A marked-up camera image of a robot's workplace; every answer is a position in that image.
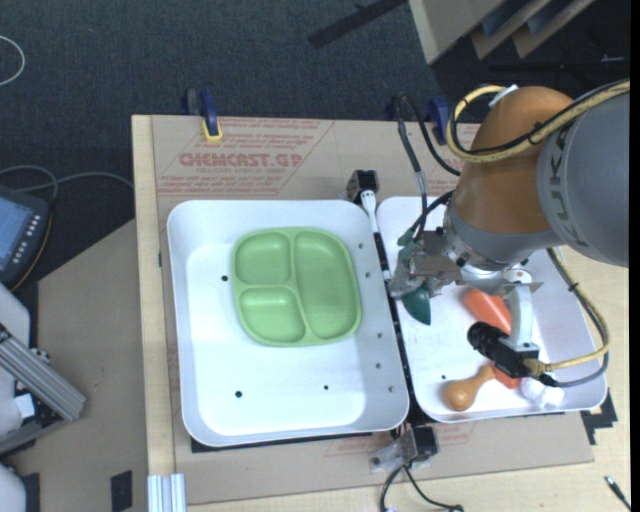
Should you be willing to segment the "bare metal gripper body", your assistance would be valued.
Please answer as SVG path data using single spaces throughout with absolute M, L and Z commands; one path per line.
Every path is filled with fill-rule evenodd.
M 498 289 L 506 284 L 506 264 L 487 258 L 457 234 L 422 233 L 409 236 L 405 264 L 426 279 L 450 280 L 451 284 Z

